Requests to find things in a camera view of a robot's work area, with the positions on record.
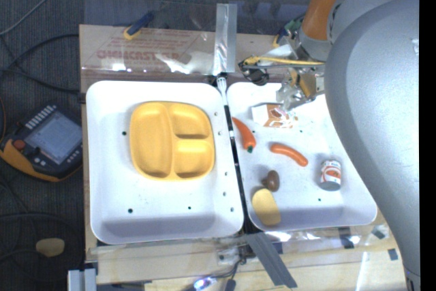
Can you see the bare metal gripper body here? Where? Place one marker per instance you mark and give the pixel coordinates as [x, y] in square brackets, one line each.
[310, 83]

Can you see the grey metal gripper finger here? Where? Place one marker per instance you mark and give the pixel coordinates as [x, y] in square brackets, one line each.
[287, 93]
[299, 102]

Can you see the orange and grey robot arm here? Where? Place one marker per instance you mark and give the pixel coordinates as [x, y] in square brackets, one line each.
[374, 85]

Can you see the white and orange carton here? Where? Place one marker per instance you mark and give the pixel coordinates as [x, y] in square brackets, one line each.
[264, 114]

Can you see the orange sausage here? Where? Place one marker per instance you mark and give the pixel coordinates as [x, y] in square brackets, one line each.
[289, 153]

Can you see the orange carrot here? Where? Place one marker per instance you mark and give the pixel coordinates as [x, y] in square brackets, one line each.
[246, 134]

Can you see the thin black and white rod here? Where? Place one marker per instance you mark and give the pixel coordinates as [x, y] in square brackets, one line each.
[231, 133]

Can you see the white and orange can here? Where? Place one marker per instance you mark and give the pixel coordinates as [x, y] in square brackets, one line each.
[330, 175]

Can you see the brown doughnut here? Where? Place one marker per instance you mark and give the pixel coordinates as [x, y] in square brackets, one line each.
[272, 180]

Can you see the white plastic tray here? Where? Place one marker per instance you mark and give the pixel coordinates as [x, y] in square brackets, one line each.
[306, 204]
[112, 160]

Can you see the yellow bread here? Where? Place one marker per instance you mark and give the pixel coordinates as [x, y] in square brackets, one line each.
[266, 208]

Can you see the yellow divided plate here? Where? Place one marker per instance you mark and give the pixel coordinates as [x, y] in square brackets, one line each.
[151, 139]

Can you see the brown cardboard board red print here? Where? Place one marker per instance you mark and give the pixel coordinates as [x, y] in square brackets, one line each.
[102, 44]

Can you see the pale yellow oval toy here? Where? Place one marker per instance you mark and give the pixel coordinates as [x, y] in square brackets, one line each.
[50, 247]

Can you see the black cylinder on white bracket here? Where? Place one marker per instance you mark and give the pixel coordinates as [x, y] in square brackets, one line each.
[259, 77]

